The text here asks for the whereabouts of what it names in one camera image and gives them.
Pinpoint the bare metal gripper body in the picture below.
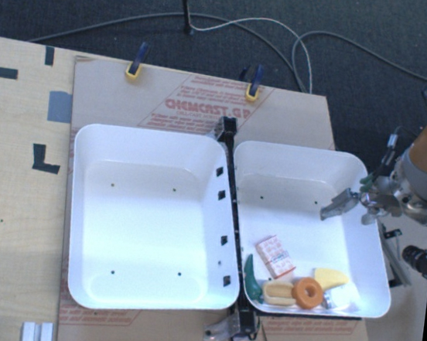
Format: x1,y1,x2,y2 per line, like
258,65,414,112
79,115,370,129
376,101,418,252
355,171,427,228

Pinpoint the white plastic tray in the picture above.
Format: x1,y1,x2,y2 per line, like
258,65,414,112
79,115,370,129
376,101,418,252
52,118,261,329
213,137,412,330

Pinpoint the yellow cheese wedge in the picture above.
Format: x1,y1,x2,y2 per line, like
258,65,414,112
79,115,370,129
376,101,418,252
311,266,352,294

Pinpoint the pink and white carton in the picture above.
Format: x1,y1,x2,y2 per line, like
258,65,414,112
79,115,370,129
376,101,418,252
250,231,302,283

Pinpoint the clear plastic packet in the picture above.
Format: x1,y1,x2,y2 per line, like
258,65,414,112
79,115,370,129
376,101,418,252
319,281,364,315

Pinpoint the orange doughnut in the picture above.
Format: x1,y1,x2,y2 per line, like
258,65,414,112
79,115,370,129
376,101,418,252
289,275,327,312

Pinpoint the brown cardboard board, red print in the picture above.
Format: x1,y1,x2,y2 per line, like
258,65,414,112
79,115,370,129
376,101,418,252
36,54,405,341

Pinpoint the thin black rod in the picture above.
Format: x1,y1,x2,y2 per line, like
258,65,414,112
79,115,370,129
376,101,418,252
203,139,272,312

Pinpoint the beige bread bun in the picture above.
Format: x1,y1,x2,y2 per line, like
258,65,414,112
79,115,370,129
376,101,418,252
259,277,299,309

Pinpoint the green chili pepper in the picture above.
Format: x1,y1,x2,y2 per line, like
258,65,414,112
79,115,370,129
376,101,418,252
239,252,271,305

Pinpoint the black cylinder on white bracket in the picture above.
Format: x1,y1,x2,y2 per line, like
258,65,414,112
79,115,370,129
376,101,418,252
372,222,427,293

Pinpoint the black block with thin wires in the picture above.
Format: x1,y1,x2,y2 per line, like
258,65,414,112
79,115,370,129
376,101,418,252
232,305,263,339
215,114,241,145

